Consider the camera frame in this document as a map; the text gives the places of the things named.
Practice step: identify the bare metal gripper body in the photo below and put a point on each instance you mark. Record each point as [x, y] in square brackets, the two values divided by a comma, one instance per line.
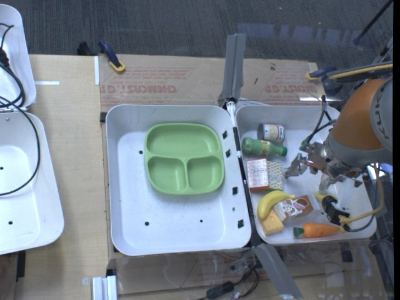
[317, 155]

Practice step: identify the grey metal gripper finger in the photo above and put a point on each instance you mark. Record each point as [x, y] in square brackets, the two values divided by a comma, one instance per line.
[326, 182]
[295, 167]

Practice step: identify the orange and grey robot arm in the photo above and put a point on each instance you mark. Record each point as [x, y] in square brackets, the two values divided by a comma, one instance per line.
[359, 120]

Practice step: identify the white patterned packet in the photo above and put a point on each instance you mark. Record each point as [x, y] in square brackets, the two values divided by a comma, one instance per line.
[275, 175]

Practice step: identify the orange and white carton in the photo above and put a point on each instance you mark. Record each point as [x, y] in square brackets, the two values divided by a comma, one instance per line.
[257, 175]

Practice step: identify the green bottle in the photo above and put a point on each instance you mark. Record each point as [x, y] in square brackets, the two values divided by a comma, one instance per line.
[261, 147]

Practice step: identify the brown and white carton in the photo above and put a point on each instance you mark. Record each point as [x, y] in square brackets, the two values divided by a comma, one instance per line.
[293, 208]

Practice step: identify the yellow banana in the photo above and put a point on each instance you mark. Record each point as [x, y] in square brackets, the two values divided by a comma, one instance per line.
[270, 200]

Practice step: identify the small white can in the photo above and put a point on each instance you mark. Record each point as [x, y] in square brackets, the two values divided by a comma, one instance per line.
[273, 132]

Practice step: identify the orange carrot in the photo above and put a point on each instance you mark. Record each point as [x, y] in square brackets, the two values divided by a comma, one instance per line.
[318, 230]

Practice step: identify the yellow cheese wedge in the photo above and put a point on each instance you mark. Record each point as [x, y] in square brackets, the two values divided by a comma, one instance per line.
[272, 224]

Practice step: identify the green divided plate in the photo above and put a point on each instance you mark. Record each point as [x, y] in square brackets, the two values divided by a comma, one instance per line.
[181, 142]

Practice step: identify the brown cardboard board red print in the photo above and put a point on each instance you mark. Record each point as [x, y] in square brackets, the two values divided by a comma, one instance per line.
[175, 83]

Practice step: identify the black cylinder on white bracket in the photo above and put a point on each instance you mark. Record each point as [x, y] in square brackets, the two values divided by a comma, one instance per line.
[332, 209]

